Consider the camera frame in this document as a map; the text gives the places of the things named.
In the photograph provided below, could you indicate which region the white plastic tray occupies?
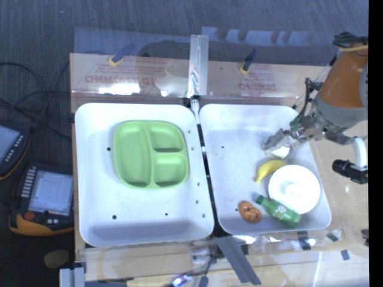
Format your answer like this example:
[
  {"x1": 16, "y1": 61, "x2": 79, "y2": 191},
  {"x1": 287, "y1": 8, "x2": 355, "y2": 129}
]
[
  {"x1": 198, "y1": 103, "x2": 332, "y2": 236},
  {"x1": 74, "y1": 102, "x2": 215, "y2": 248}
]

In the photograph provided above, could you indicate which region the brown pretzel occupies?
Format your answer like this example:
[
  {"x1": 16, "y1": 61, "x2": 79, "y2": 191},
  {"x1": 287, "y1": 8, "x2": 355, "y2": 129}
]
[{"x1": 238, "y1": 200, "x2": 263, "y2": 224}]

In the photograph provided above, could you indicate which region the yellow banana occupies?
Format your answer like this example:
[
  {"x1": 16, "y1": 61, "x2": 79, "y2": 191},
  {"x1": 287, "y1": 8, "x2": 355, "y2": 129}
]
[{"x1": 254, "y1": 159, "x2": 288, "y2": 185}]

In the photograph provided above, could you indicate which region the white bowl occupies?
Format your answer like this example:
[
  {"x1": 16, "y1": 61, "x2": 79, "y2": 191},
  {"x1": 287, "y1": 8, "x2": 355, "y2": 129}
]
[{"x1": 268, "y1": 164, "x2": 321, "y2": 215}]

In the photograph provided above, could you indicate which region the white wedge-shaped toy food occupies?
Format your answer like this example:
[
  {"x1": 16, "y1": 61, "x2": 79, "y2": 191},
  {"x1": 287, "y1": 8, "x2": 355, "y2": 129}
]
[{"x1": 270, "y1": 144, "x2": 292, "y2": 160}]

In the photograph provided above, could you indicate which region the brown cardboard board red print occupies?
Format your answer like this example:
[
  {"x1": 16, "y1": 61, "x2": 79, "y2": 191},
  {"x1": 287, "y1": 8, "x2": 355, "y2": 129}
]
[{"x1": 69, "y1": 52, "x2": 369, "y2": 283}]

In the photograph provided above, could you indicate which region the black cylinder on white bracket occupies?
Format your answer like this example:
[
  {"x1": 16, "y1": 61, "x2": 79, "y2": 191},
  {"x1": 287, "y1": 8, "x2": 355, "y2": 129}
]
[{"x1": 332, "y1": 136, "x2": 369, "y2": 185}]

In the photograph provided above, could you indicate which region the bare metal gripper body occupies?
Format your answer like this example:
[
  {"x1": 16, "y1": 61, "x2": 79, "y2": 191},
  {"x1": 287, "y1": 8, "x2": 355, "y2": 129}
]
[{"x1": 288, "y1": 112, "x2": 331, "y2": 144}]

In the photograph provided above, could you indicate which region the green divided plate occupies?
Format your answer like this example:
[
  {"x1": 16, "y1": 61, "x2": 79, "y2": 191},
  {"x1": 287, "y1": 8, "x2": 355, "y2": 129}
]
[{"x1": 113, "y1": 120, "x2": 190, "y2": 190}]

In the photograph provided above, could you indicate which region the green bottle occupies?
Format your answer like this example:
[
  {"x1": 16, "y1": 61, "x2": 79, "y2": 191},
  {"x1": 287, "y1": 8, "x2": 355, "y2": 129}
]
[{"x1": 256, "y1": 194, "x2": 302, "y2": 229}]

